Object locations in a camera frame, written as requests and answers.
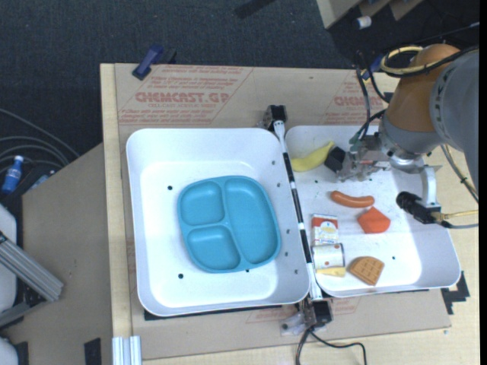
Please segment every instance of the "yellow banana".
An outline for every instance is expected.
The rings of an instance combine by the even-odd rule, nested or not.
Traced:
[[[291,160],[291,167],[293,171],[306,172],[308,170],[314,169],[315,167],[318,167],[325,162],[325,159],[328,157],[329,150],[332,148],[333,145],[334,142],[330,141],[329,144],[327,144],[326,146],[316,149],[304,158],[293,158]]]

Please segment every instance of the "blue bottle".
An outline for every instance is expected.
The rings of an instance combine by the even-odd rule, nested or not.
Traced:
[[[8,195],[17,188],[18,183],[22,177],[22,163],[24,158],[21,155],[17,155],[14,158],[14,164],[7,170],[5,174],[5,181],[2,186],[2,193]]]

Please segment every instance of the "sausage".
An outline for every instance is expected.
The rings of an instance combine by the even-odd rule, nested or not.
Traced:
[[[341,193],[340,191],[333,191],[330,197],[335,203],[344,205],[346,207],[352,207],[352,208],[369,207],[375,203],[374,196],[370,196],[370,195],[353,197],[353,196],[346,195],[345,193]]]

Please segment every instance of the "cookie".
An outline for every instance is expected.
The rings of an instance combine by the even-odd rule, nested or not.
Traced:
[[[384,269],[384,263],[375,257],[358,257],[350,266],[350,273],[360,278],[369,285],[375,285],[379,281]]]

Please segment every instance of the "blue plate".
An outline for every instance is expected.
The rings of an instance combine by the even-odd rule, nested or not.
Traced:
[[[227,273],[271,262],[281,248],[272,204],[264,188],[245,176],[204,179],[177,199],[184,243],[201,269]]]

